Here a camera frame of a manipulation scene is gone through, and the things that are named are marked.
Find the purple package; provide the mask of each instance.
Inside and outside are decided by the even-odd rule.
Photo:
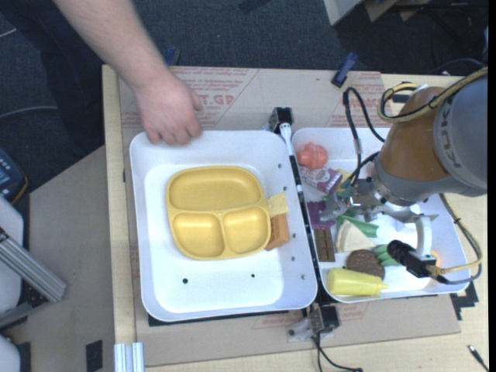
[[[327,195],[333,191],[343,179],[340,172],[325,165],[317,170],[309,170],[305,166],[300,166],[301,179],[310,186],[318,188]]]
[[[328,221],[320,220],[320,213],[326,209],[325,201],[309,201],[307,202],[308,216],[310,218],[310,226],[312,229],[330,229],[336,221],[330,219]]]

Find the human arm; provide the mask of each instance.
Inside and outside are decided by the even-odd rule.
[[[88,45],[128,84],[149,139],[186,144],[202,128],[198,96],[167,68],[131,0],[54,0]]]

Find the brown toy food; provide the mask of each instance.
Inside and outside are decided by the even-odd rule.
[[[289,232],[286,214],[279,214],[270,218],[270,228],[270,239],[265,246],[267,251],[273,250],[276,246],[281,246],[288,242]]]
[[[321,262],[336,262],[334,255],[334,244],[332,244],[329,229],[315,229],[313,231],[315,244],[317,245],[317,256]]]
[[[384,266],[381,266],[381,261],[372,250],[354,250],[346,259],[346,268],[378,276],[382,280],[386,274]]]

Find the pink toy food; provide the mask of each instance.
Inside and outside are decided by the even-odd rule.
[[[296,152],[296,161],[313,171],[324,167],[327,163],[327,150],[313,142],[306,143],[303,149]]]

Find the cardboard surface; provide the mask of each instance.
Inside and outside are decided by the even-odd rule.
[[[283,71],[207,67],[174,67],[200,95],[201,124],[209,129],[262,129],[274,107],[293,110],[293,131],[315,126],[348,126],[342,93],[353,86],[360,93],[375,126],[386,126],[375,110],[384,92],[381,75],[349,72],[342,88],[330,84],[334,71]],[[302,318],[301,311],[255,315],[206,322],[150,326],[140,297],[140,269],[134,211],[129,144],[143,131],[131,91],[119,83],[122,143],[126,172],[133,298],[136,336],[143,342],[147,366],[310,349],[312,342],[290,342],[288,326]],[[351,99],[357,126],[365,126],[363,113]],[[342,325],[323,346],[343,346],[460,331],[449,295],[403,298],[359,304],[339,304]]]
[[[36,308],[6,333],[17,345],[30,343],[33,372],[87,370],[86,346],[98,341],[103,370],[112,370],[105,170],[102,147],[29,195],[29,251],[67,284],[61,301]]]

